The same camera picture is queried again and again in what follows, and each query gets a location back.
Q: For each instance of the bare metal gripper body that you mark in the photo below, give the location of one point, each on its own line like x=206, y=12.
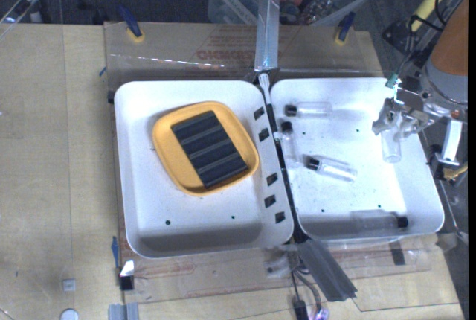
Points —
x=411, y=99

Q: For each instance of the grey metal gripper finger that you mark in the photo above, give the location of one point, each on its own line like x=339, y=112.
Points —
x=386, y=117
x=411, y=127

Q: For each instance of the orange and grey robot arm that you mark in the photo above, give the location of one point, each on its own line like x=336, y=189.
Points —
x=451, y=47

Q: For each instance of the clear plastic bottle black cap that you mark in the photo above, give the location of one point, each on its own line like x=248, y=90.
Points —
x=375, y=221
x=332, y=167
x=312, y=109
x=287, y=127

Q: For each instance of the white plastic tray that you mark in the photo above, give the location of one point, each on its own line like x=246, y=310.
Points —
x=208, y=221
x=357, y=192

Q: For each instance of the black ribbed rectangular block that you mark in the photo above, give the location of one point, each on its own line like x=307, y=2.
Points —
x=208, y=149

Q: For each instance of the yellow plate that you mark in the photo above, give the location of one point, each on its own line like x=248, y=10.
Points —
x=165, y=147

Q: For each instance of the brown cardboard board red print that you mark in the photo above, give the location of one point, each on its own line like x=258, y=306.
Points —
x=167, y=50

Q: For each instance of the black cylinder on white bracket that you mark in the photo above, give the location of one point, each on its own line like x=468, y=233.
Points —
x=451, y=140

